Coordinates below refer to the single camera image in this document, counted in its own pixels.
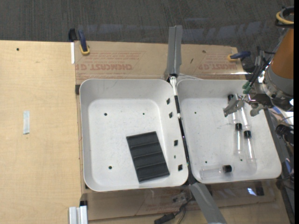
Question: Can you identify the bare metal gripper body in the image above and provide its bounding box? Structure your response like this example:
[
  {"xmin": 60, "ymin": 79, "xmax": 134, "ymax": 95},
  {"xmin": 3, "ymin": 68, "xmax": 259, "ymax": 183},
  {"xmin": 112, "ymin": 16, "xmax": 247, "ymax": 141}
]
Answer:
[{"xmin": 245, "ymin": 83, "xmax": 294, "ymax": 112}]

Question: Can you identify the clear tube with black cap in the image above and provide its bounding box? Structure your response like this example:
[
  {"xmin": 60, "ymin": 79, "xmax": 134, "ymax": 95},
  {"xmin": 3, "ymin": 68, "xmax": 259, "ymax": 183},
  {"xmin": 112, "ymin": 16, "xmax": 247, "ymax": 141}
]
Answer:
[
  {"xmin": 227, "ymin": 94, "xmax": 239, "ymax": 126},
  {"xmin": 243, "ymin": 130, "xmax": 257, "ymax": 170},
  {"xmin": 238, "ymin": 96, "xmax": 251, "ymax": 130},
  {"xmin": 233, "ymin": 122, "xmax": 244, "ymax": 156},
  {"xmin": 199, "ymin": 164, "xmax": 233, "ymax": 181}
]

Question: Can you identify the white plastic tray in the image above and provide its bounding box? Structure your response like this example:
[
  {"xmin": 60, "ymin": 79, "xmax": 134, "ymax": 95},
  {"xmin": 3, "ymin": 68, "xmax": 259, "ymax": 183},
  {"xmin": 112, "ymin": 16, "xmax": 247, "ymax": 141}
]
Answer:
[
  {"xmin": 78, "ymin": 78, "xmax": 189, "ymax": 192},
  {"xmin": 175, "ymin": 78, "xmax": 283, "ymax": 185}
]

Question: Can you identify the thin black and white rod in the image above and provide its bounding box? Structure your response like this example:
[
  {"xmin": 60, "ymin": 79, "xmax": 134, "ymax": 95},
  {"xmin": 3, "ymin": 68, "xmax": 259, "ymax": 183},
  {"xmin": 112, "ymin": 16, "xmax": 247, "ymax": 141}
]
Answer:
[{"xmin": 170, "ymin": 76, "xmax": 192, "ymax": 171}]

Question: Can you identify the black ribbed rack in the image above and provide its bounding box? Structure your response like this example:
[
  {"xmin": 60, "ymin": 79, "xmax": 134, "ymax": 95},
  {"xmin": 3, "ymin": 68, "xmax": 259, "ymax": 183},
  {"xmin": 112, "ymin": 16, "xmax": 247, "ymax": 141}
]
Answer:
[{"xmin": 126, "ymin": 131, "xmax": 171, "ymax": 183}]

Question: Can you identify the brown cardboard board red print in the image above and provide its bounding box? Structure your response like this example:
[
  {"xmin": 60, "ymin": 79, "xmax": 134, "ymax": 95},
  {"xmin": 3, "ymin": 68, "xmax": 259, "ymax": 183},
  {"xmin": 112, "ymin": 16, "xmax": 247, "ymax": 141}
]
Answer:
[{"xmin": 74, "ymin": 40, "xmax": 281, "ymax": 221}]

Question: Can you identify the black cylinder on white bracket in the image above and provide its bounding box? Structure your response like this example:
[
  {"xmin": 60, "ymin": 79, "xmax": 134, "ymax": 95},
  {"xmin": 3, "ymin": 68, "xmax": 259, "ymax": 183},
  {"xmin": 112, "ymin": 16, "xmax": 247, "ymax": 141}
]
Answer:
[{"xmin": 275, "ymin": 123, "xmax": 294, "ymax": 145}]

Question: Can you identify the black block with thin wires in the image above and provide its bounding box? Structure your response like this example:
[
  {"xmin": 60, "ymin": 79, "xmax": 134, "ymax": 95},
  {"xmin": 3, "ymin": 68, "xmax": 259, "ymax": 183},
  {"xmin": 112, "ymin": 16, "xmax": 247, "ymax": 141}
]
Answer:
[{"xmin": 154, "ymin": 213, "xmax": 176, "ymax": 224}]

